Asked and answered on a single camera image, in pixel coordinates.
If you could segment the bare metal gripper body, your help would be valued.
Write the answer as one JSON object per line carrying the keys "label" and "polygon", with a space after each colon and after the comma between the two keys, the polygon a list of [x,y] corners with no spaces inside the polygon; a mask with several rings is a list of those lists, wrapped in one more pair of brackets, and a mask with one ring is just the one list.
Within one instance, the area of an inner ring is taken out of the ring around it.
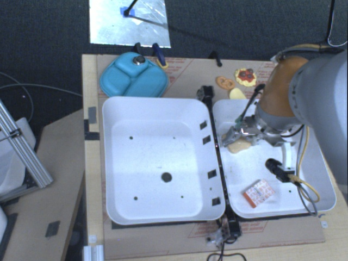
{"label": "bare metal gripper body", "polygon": [[268,126],[266,122],[257,115],[247,116],[243,119],[240,126],[241,136],[256,145],[259,140],[265,140],[273,147],[280,147],[285,143],[290,146],[296,144],[295,141],[286,141],[281,137],[281,132]]}

